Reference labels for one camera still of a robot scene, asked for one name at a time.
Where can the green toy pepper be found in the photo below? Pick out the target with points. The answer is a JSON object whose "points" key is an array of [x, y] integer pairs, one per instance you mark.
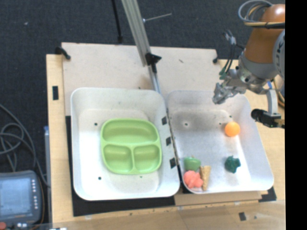
{"points": [[192, 164]]}

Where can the tan waffle cone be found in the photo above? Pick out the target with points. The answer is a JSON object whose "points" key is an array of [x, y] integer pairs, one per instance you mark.
{"points": [[205, 176]]}

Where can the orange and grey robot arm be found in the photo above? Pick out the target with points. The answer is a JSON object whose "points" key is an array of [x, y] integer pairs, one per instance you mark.
{"points": [[260, 42]]}

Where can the pink toy food lump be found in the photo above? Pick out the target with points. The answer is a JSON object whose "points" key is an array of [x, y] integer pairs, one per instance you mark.
{"points": [[192, 180]]}

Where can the black cylinder on white bracket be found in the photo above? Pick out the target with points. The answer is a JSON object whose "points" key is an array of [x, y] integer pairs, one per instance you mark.
{"points": [[266, 117]]}

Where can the dark green broccoli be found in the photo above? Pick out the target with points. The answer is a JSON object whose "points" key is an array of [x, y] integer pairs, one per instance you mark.
{"points": [[232, 164]]}

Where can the white plastic tray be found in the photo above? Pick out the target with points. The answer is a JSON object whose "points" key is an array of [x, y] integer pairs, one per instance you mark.
{"points": [[206, 142], [88, 152]]}

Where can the green divided plate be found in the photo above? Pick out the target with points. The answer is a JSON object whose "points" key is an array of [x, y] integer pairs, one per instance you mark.
{"points": [[130, 146]]}

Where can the pale flat board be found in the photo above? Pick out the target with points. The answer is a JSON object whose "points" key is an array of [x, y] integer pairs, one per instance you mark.
{"points": [[105, 66]]}

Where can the orange ball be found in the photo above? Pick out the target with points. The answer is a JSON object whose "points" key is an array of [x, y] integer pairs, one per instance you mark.
{"points": [[232, 129]]}

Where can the thin black and white rod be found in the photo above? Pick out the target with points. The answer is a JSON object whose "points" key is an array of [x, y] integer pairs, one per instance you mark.
{"points": [[173, 142]]}

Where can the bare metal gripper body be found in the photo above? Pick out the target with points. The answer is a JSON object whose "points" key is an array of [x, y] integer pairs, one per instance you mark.
{"points": [[248, 80]]}

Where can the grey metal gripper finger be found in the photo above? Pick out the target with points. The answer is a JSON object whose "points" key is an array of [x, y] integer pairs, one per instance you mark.
{"points": [[228, 96], [218, 93]]}

